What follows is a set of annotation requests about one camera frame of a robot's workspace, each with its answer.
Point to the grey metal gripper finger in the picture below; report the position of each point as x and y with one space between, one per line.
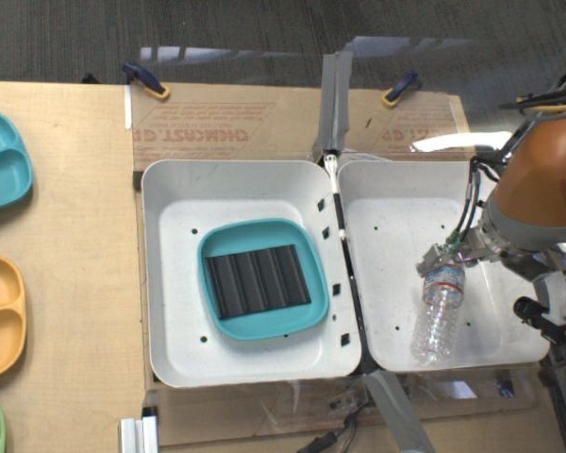
466 261
431 256

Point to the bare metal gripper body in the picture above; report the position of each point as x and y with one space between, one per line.
481 243

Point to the clear plastic bottle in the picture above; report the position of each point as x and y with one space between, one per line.
437 319

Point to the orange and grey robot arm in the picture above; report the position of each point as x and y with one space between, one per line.
533 182

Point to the white plastic tray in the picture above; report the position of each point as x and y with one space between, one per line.
179 347
387 234

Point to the black ribbed rectangular block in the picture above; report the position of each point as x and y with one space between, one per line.
257 281

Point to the brown cardboard board red print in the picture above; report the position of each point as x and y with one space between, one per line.
226 125

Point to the orange divided plate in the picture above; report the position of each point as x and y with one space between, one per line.
0 314

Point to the blue divided plate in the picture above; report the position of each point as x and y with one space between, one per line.
2 163

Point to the black cylinder on white bracket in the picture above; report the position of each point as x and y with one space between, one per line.
542 309

